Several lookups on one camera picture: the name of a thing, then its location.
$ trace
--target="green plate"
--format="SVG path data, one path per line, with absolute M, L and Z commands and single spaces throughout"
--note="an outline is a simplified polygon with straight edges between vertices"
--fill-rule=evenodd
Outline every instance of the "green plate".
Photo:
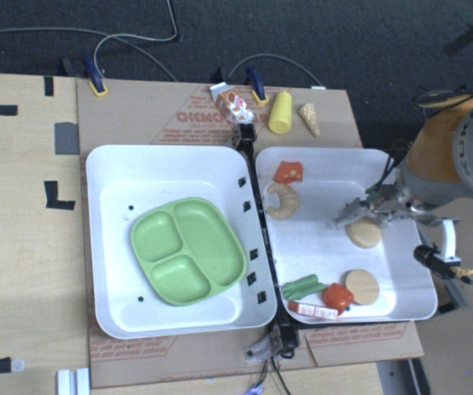
M 221 212 L 187 197 L 147 212 L 130 240 L 137 261 L 159 297 L 187 305 L 208 299 L 242 279 L 247 259 Z

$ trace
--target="black fabric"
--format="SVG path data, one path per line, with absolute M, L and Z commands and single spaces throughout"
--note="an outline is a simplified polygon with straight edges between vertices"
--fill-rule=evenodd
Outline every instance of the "black fabric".
M 209 82 L 255 53 L 305 66 L 323 85 L 346 89 L 363 144 L 388 148 L 423 123 L 423 90 L 473 90 L 473 0 L 172 0 L 181 42 L 139 44 L 179 81 Z M 172 34 L 165 0 L 0 0 L 0 29 L 71 26 L 153 37 Z M 54 76 L 63 58 L 77 74 L 99 36 L 0 35 L 0 72 Z M 311 78 L 275 59 L 252 62 L 266 86 L 306 87 Z M 150 59 L 107 43 L 108 77 L 169 81 Z M 245 65 L 232 83 L 245 81 Z

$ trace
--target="curved pastry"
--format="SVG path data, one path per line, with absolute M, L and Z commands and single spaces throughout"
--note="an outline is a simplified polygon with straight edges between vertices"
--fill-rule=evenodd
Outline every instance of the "curved pastry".
M 299 207 L 299 195 L 288 184 L 274 182 L 267 188 L 267 193 L 278 193 L 280 198 L 280 207 L 267 208 L 267 213 L 275 220 L 286 220 Z

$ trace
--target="cardboard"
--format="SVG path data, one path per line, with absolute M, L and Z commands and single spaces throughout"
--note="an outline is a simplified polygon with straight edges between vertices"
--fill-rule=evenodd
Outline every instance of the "cardboard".
M 209 332 L 173 337 L 114 340 L 99 328 L 93 311 L 93 283 L 86 192 L 86 157 L 107 144 L 231 145 L 234 134 L 216 108 L 206 84 L 107 80 L 109 94 L 96 98 L 88 81 L 77 80 L 81 192 L 89 306 L 90 371 L 93 388 L 258 373 L 261 364 L 245 360 L 245 347 L 267 328 Z M 255 152 L 268 146 L 361 146 L 345 91 L 266 88 L 259 106 L 249 86 L 235 90 L 255 116 Z M 277 92 L 293 98 L 292 127 L 276 135 L 267 127 Z M 322 134 L 315 137 L 296 110 L 314 103 Z M 299 331 L 300 347 L 281 369 L 410 358 L 423 354 L 414 323 L 335 326 Z

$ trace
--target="round cookie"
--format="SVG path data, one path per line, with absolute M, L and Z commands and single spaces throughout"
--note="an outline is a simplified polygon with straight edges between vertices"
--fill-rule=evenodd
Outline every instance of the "round cookie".
M 380 294 L 375 276 L 364 269 L 349 272 L 345 277 L 345 288 L 353 293 L 353 301 L 357 304 L 373 304 Z
M 351 241 L 362 249 L 375 247 L 383 237 L 381 230 L 367 217 L 363 217 L 345 228 Z

